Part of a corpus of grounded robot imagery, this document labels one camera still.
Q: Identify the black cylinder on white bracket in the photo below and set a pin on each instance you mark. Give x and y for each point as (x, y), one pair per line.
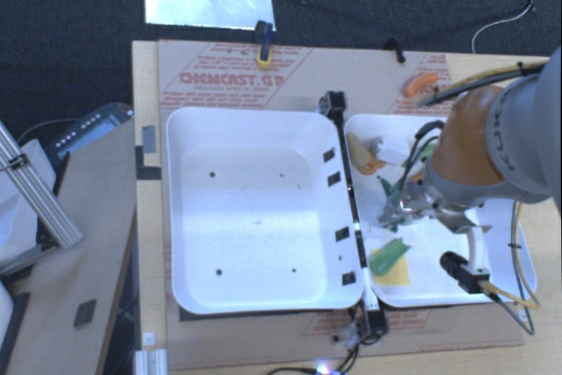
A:
(461, 270)

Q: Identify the white carton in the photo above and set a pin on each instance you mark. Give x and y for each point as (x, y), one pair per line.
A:
(393, 149)

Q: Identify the dark green leafy vegetable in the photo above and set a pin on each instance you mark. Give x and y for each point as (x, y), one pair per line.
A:
(390, 189)

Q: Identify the yellow cheese slice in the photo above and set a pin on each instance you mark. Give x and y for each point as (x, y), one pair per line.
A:
(397, 274)

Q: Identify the green celery stick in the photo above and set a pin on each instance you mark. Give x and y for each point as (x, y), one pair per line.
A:
(388, 258)

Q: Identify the orange pretzel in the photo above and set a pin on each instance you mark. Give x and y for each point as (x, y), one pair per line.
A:
(371, 167)

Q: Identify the white plastic tray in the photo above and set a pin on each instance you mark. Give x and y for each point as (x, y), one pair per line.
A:
(439, 276)
(254, 224)

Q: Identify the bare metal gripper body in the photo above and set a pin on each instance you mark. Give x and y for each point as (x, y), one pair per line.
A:
(421, 202)

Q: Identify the thin black and white rod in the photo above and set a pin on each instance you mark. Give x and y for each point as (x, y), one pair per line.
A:
(351, 197)

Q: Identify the light green vegetable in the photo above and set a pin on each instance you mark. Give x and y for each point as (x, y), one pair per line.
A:
(423, 151)

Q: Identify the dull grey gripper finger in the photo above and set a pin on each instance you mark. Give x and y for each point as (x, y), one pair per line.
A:
(388, 218)

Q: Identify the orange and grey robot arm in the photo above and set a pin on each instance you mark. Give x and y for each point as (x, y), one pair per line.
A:
(522, 131)

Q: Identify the brown cardboard board red print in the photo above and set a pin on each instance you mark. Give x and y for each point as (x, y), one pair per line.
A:
(237, 74)

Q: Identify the orange sausage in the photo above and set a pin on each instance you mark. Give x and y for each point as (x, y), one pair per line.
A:
(419, 84)

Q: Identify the tan ice cream cone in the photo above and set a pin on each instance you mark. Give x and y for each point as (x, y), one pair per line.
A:
(359, 149)

